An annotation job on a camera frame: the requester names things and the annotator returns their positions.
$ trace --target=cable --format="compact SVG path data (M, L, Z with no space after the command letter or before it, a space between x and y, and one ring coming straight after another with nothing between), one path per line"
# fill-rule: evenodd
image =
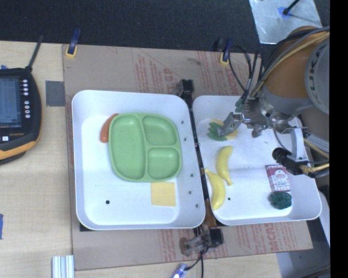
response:
M253 66L252 66L251 72L249 74L249 80L248 80L248 83L246 85L246 89L241 96L242 103L244 103L249 96L249 92L250 92L250 89L251 89L252 84L253 84L253 78L254 78L255 67L256 67L256 60L257 60L258 56L259 56L259 50L254 55L254 61L253 61Z
M321 39L325 39L327 37L329 37L330 32L328 31L330 30L330 27L324 27L324 28L318 28L318 29L313 29L312 31L306 33L305 35L303 35L299 40L297 40L296 42L294 42L290 47L288 47L285 51L283 51L271 64L269 64L267 66L267 68L263 71L260 79L258 80L259 84L257 84L257 86L255 87L254 91L252 92L252 97L254 97L257 92L261 89L261 87L264 85L267 77L270 75L270 73L278 66L280 65L284 60L286 60L288 57L291 57L293 54L297 53L298 51L306 48L307 46L313 44L316 41L319 41ZM308 38L309 36L312 36L314 34L317 33L321 33L324 31L328 31L316 38L313 38L312 40L298 46L298 44L300 44L303 40L305 40L306 38Z
M302 171L304 172L304 173L314 173L314 172L316 172L316 171L321 171L321 170L323 170L323 169L326 169L326 168L328 168L330 166L330 164L329 163L327 163L327 164L323 164L323 165L321 165L321 166L317 166L317 167L309 167L309 166L300 166L300 168L302 169Z
M277 135L277 131L276 131L275 129L273 129L273 134L274 134L274 136L275 136L275 138L276 138L278 144L279 144L283 149L288 150L288 149L282 144L282 142L281 142L279 136Z
M325 158L329 159L329 154L320 150L318 147L314 146L311 142L309 142L307 139L303 139L304 143L307 144L307 146L315 151L317 151L319 154L324 156Z
M268 60L267 60L267 64L265 65L266 67L270 67L273 60L275 59L275 55L276 53L280 50L280 48L282 47L282 45L284 45L285 43L291 41L291 40L295 40L295 39L299 39L302 36L307 35L308 33L312 32L312 29L306 29L306 30L301 30L301 31L297 31L294 32L292 34L289 34L285 39L279 41L275 48L272 50L272 52L269 54Z
M329 174L330 174L330 168L326 168L326 169L323 169L319 172L314 173L314 178L318 179L318 178L321 178L321 177L329 175Z
M198 259L191 265L186 267L184 270L185 271L189 271L190 269L192 269L194 266L196 266L196 264L201 261L201 278L204 276L204 254L208 251L209 247L207 247L205 250L201 250L200 251L200 256L198 257Z
M33 65L33 63L34 63L34 61L36 59L36 55L37 55L37 53L39 51L39 48L40 48L40 45L41 45L41 42L42 42L43 38L44 38L44 36L41 35L39 40L38 40L38 42L37 42L37 44L36 44L36 47L35 47L34 53L32 54L31 60L28 63L28 66L26 67L26 69L28 69L30 71L32 71L32 65Z
M229 60L229 63L230 63L231 71L232 71L234 77L236 78L236 80L237 80L239 86L241 87L242 91L245 92L246 90L245 90L244 86L242 85L240 79L238 78L238 76L237 76L237 74L236 74L236 72L235 72L235 70L234 70L234 68L233 68L233 66L232 66L232 62L231 62L231 50L232 50L232 49L240 49L240 50L243 52L243 54L244 54L244 56L245 56L245 58L246 58L246 61L247 61L247 63L248 63L248 67L249 67L249 77L248 77L249 79L250 79L250 77L251 77L251 75L252 75L251 59L250 59L249 54L247 53L247 51L246 51L243 47L241 47L241 46L234 45L234 46L232 46L232 47L229 49L229 51L228 51L228 60Z
M329 162L330 162L329 159L314 160L314 161L309 160L309 161L308 161L309 164L326 164L326 163L329 163Z

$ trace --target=clamp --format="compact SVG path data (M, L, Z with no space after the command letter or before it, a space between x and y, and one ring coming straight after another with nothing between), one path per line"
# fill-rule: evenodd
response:
M71 36L71 42L66 47L66 52L64 53L69 58L74 58L77 52L77 42L80 36L80 28L74 28Z
M232 44L231 39L227 38L226 46L224 47L224 49L220 55L220 63L223 66L227 66L230 63L229 57L230 57L230 51L231 51L232 46L233 46L233 44Z

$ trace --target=yellow cheese slice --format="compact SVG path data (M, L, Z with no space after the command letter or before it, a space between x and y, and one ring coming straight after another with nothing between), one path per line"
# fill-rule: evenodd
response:
M223 125L223 121L222 120L218 120L218 119L212 119L210 121L211 123L217 123L219 126ZM229 133L228 135L226 135L225 137L227 138L227 140L231 140L234 139L237 136L237 131L238 129L235 129L232 133Z
M175 207L175 183L167 181L151 182L151 204Z

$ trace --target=toy broccoli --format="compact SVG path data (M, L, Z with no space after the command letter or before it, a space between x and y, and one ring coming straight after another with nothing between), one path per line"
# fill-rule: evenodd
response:
M271 202L277 209L284 209L290 207L291 195L288 192L274 192L271 194Z

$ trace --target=metal plate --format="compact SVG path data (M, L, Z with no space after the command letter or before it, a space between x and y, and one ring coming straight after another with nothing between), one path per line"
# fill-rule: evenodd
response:
M276 44L291 31L310 25L321 28L321 20L313 0L300 0L287 15L282 11L295 0L249 0L259 41Z

